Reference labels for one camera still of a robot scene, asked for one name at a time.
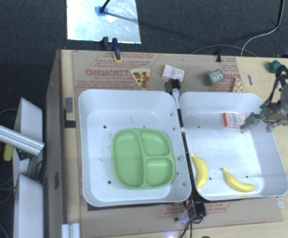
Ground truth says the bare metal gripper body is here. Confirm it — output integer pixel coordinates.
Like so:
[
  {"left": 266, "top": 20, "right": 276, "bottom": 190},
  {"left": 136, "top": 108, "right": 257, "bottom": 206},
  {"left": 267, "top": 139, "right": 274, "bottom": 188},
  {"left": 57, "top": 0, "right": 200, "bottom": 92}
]
[{"left": 259, "top": 103, "right": 288, "bottom": 133}]

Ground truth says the orange and white carton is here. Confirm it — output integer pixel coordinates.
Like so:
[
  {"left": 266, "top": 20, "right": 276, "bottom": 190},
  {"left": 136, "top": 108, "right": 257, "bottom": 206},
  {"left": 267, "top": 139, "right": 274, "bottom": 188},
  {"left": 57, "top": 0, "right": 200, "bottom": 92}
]
[
  {"left": 222, "top": 112, "right": 247, "bottom": 129},
  {"left": 161, "top": 64, "right": 185, "bottom": 82}
]

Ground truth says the white plastic tray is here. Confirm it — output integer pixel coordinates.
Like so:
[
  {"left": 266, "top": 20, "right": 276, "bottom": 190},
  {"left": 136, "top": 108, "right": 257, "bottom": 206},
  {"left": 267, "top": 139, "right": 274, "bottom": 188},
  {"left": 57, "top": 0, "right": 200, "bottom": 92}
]
[
  {"left": 77, "top": 88, "right": 193, "bottom": 207},
  {"left": 178, "top": 91, "right": 288, "bottom": 201}
]

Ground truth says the orange patterned wedge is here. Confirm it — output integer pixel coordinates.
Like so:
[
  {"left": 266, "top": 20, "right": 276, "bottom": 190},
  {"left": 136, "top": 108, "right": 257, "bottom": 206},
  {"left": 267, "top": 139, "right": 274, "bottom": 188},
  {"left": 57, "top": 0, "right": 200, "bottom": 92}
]
[{"left": 232, "top": 76, "right": 247, "bottom": 93}]

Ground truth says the green broccoli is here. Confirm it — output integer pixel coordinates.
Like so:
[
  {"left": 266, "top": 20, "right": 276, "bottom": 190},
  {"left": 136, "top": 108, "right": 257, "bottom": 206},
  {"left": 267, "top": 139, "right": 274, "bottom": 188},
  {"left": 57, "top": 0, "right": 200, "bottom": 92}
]
[{"left": 267, "top": 60, "right": 282, "bottom": 72}]

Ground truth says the green and white can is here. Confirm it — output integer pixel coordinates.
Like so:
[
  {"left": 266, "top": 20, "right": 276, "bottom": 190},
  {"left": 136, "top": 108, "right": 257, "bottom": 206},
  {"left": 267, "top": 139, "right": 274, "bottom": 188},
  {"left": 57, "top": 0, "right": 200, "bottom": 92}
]
[{"left": 203, "top": 68, "right": 225, "bottom": 86}]

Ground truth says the yellow banana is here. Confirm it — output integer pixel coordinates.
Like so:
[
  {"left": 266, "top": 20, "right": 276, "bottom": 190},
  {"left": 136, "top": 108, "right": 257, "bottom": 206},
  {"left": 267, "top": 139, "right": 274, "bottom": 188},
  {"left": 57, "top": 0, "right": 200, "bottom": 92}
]
[
  {"left": 190, "top": 152, "right": 209, "bottom": 189},
  {"left": 220, "top": 167, "right": 257, "bottom": 193}
]

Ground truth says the thin black and white rod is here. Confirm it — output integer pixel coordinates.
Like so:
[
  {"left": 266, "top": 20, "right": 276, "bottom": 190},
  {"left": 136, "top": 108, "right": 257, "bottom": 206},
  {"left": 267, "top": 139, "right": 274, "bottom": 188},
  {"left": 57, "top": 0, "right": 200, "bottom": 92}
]
[{"left": 173, "top": 88, "right": 201, "bottom": 208}]

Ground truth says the pizza slice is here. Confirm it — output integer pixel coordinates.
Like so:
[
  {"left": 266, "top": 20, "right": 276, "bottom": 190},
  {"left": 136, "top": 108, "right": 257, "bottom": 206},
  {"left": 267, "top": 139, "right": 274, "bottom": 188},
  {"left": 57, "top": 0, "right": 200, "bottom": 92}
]
[{"left": 129, "top": 67, "right": 152, "bottom": 91}]

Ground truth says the green divided plate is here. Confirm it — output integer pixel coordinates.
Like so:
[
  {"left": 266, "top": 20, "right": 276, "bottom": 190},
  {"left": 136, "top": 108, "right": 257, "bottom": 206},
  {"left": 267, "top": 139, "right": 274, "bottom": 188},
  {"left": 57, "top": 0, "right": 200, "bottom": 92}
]
[{"left": 111, "top": 128, "right": 176, "bottom": 190}]

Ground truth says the brown cardboard board red print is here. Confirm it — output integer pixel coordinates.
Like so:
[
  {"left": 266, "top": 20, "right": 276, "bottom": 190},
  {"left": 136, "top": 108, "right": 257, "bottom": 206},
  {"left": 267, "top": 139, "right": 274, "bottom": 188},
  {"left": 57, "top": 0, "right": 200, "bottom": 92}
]
[{"left": 72, "top": 50, "right": 284, "bottom": 228}]

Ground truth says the black block with thin wires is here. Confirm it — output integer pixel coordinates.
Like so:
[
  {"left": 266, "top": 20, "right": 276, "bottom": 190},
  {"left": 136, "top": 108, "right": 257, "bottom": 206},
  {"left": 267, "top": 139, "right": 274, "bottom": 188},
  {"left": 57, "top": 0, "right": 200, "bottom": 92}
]
[
  {"left": 188, "top": 196, "right": 207, "bottom": 219},
  {"left": 164, "top": 78, "right": 182, "bottom": 93}
]

